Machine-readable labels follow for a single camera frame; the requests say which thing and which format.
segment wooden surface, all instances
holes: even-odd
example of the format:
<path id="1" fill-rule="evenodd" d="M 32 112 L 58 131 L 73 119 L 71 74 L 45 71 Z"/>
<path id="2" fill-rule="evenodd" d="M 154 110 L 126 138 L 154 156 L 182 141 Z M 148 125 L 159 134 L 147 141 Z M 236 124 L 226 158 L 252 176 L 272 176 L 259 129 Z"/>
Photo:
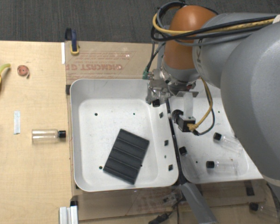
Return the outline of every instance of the wooden surface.
<path id="1" fill-rule="evenodd" d="M 58 223 L 58 209 L 71 199 L 68 140 L 32 144 L 31 131 L 68 132 L 65 67 L 61 44 L 0 41 L 0 223 Z M 20 77 L 26 65 L 30 77 Z M 14 111 L 21 112 L 21 133 L 14 134 Z"/>

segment black plug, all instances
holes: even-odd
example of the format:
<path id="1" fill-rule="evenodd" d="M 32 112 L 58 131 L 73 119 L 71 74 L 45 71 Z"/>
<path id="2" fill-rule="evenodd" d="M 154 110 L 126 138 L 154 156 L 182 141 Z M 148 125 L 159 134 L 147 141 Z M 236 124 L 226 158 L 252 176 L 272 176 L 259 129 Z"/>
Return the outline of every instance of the black plug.
<path id="1" fill-rule="evenodd" d="M 157 216 L 156 219 L 150 221 L 148 224 L 159 224 L 163 221 L 166 221 L 169 218 L 169 215 L 167 213 L 162 214 L 161 216 Z"/>

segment blue clamp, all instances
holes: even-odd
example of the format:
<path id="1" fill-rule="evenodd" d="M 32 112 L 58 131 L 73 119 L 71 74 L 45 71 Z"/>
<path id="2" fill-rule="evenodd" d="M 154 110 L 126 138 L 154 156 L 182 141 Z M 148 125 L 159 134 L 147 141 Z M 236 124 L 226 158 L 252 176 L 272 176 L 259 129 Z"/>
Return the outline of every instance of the blue clamp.
<path id="1" fill-rule="evenodd" d="M 70 53 L 74 56 L 78 55 L 79 54 L 79 46 L 77 45 L 76 30 L 72 30 L 71 28 L 66 28 L 65 40 L 71 41 Z"/>

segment bottle cap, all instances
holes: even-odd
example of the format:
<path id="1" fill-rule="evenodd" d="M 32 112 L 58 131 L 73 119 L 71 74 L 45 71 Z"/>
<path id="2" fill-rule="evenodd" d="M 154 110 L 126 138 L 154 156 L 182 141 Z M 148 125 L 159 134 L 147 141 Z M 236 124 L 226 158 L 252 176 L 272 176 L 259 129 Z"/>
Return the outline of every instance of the bottle cap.
<path id="1" fill-rule="evenodd" d="M 66 138 L 66 131 L 65 130 L 58 131 L 58 137 L 59 138 Z"/>
<path id="2" fill-rule="evenodd" d="M 215 162 L 214 161 L 206 161 L 206 168 L 214 168 Z"/>
<path id="3" fill-rule="evenodd" d="M 259 208 L 259 205 L 258 205 L 257 203 L 250 203 L 250 204 L 249 204 L 249 209 L 250 209 L 251 211 L 257 211 L 258 208 Z"/>
<path id="4" fill-rule="evenodd" d="M 219 133 L 214 133 L 214 140 L 220 140 L 222 138 L 222 135 Z"/>

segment bottle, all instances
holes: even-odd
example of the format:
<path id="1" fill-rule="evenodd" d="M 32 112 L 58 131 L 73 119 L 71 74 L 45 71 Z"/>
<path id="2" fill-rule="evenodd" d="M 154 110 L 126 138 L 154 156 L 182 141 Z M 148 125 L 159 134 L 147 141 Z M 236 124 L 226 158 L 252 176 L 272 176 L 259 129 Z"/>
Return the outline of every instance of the bottle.
<path id="1" fill-rule="evenodd" d="M 214 142 L 220 144 L 221 147 L 230 151 L 241 153 L 244 149 L 237 138 L 222 135 L 220 133 L 214 133 Z"/>
<path id="2" fill-rule="evenodd" d="M 57 129 L 33 129 L 32 142 L 58 141 L 60 138 L 66 138 L 66 131 Z"/>
<path id="3" fill-rule="evenodd" d="M 208 173 L 224 175 L 238 174 L 238 162 L 232 160 L 206 161 L 206 168 Z"/>
<path id="4" fill-rule="evenodd" d="M 249 211 L 266 220 L 278 220 L 280 222 L 280 209 L 267 203 L 249 203 Z"/>

